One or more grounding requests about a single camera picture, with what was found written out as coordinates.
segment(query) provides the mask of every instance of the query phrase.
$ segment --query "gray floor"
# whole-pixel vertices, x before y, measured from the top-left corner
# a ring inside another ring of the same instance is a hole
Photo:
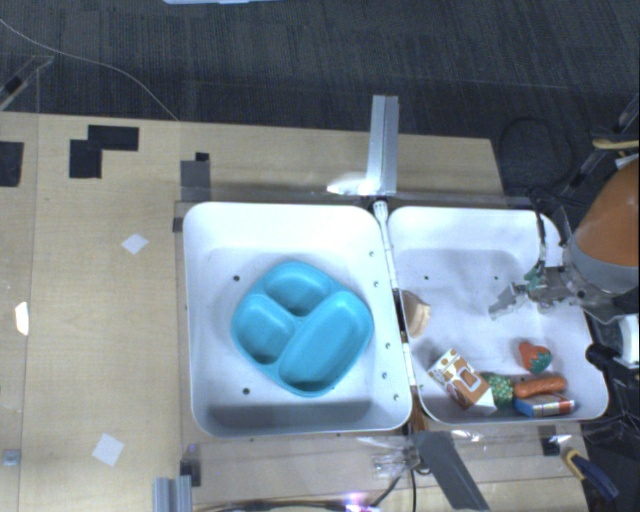
[[[491,138],[511,193],[566,181],[638,89],[635,0],[22,0],[0,17],[131,73],[183,120],[366,130],[371,95],[397,94],[404,133]],[[48,53],[0,27],[0,80],[34,52]],[[67,57],[39,108],[167,118],[131,80]]]

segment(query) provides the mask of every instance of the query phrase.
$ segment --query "white paper scrap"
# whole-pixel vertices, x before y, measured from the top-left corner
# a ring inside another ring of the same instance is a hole
[[[109,434],[102,434],[102,437],[100,438],[100,441],[98,441],[98,445],[95,450],[93,450],[92,455],[100,462],[104,462],[105,464],[114,467],[116,462],[118,462],[118,458],[120,457],[123,448],[124,443],[122,441],[118,441]]]
[[[29,305],[21,302],[16,306],[16,329],[20,334],[29,336]]]
[[[142,235],[138,233],[131,235],[124,242],[122,242],[122,247],[124,247],[131,254],[138,254],[140,250],[149,243]]]

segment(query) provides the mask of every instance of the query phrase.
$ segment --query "toy food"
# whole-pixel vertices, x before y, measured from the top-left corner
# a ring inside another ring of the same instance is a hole
[[[570,414],[574,411],[576,403],[562,395],[551,393],[530,398],[516,398],[513,401],[513,407],[516,411],[526,414],[530,418],[541,418],[544,416]]]
[[[531,373],[541,373],[551,364],[553,359],[551,352],[546,347],[533,345],[528,341],[523,341],[518,345],[522,366]]]
[[[540,377],[538,379],[518,382],[513,386],[513,394],[516,398],[529,398],[533,395],[562,391],[566,387],[567,381],[564,377],[560,375],[552,375],[549,377]]]
[[[457,350],[451,349],[442,354],[429,369],[429,376],[463,409],[484,415],[496,411],[489,384]]]
[[[491,386],[493,402],[498,409],[508,409],[513,401],[513,385],[511,379],[495,373],[482,373],[482,377]]]
[[[427,328],[431,318],[431,306],[425,304],[417,295],[406,290],[402,290],[402,305],[404,306],[409,336],[419,338]]]

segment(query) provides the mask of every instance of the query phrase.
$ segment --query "blue plate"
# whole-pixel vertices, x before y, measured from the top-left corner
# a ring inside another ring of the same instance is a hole
[[[323,395],[351,369],[373,334],[369,308],[311,265],[281,263],[238,305],[233,341],[261,372],[292,393]]]

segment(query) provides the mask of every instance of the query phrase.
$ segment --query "small box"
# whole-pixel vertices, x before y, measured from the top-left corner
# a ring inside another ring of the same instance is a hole
[[[429,370],[429,376],[463,409],[474,409],[484,415],[496,411],[491,386],[455,349],[438,359]]]
[[[576,408],[576,403],[558,393],[548,393],[529,398],[516,398],[513,401],[513,407],[530,418],[542,418],[571,414]]]

